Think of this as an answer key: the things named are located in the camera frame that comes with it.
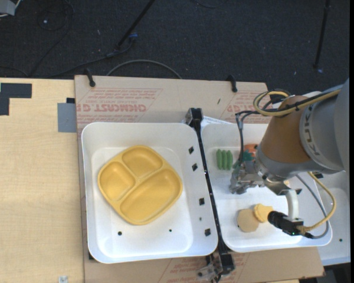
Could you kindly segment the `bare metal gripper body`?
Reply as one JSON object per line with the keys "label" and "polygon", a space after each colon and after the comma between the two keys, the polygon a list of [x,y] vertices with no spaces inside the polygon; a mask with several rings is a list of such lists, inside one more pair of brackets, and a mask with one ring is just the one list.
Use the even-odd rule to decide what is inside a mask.
{"label": "bare metal gripper body", "polygon": [[238,187],[241,185],[249,185],[249,188],[265,187],[261,176],[255,171],[253,161],[236,161],[233,165],[231,177],[238,180]]}

